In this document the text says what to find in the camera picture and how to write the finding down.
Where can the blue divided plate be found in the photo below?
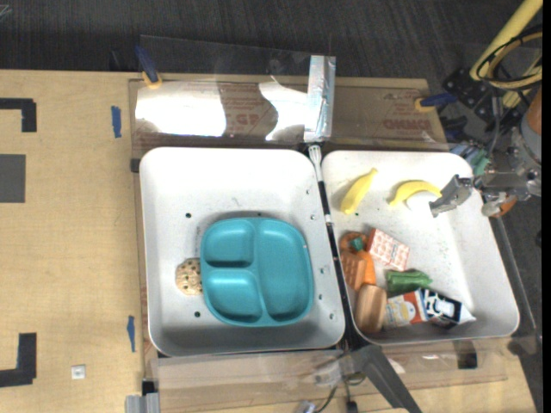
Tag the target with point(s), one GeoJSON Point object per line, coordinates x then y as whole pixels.
{"type": "Point", "coordinates": [275, 269]}

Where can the thin black and white rod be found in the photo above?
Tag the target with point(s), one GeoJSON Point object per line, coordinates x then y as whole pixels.
{"type": "Point", "coordinates": [323, 189]}

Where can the green leafy vegetable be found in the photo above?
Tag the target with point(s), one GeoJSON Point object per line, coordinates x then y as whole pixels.
{"type": "Point", "coordinates": [406, 281]}

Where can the small teal block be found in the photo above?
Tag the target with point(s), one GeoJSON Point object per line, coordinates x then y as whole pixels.
{"type": "Point", "coordinates": [357, 243]}

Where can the orange doughnut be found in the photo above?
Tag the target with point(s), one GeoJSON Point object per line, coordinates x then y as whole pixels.
{"type": "Point", "coordinates": [345, 241]}

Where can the white plastic tray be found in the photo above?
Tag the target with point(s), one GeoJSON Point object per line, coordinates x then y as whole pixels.
{"type": "Point", "coordinates": [241, 183]}
{"type": "Point", "coordinates": [465, 265]}

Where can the orange and white patterned carton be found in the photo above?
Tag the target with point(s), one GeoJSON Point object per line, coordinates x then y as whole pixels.
{"type": "Point", "coordinates": [389, 249]}

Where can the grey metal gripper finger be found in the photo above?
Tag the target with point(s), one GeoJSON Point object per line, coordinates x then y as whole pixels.
{"type": "Point", "coordinates": [452, 194]}

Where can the yellow banana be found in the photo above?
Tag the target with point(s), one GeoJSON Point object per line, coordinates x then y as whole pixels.
{"type": "Point", "coordinates": [356, 192]}
{"type": "Point", "coordinates": [411, 189]}

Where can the tan chocolate chip biscuit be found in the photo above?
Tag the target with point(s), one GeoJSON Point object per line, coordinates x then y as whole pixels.
{"type": "Point", "coordinates": [187, 277]}

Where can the black and white milk carton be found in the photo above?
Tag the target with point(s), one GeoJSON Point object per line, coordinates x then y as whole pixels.
{"type": "Point", "coordinates": [445, 306]}

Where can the orange and white juice carton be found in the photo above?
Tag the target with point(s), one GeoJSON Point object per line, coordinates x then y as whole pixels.
{"type": "Point", "coordinates": [404, 310]}

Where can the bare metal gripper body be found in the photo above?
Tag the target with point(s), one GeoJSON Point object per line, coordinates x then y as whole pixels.
{"type": "Point", "coordinates": [512, 181]}

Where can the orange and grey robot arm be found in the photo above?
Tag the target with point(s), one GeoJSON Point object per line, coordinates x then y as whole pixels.
{"type": "Point", "coordinates": [534, 118]}

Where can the tan bread roll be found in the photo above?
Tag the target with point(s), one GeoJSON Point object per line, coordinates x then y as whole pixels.
{"type": "Point", "coordinates": [370, 308]}

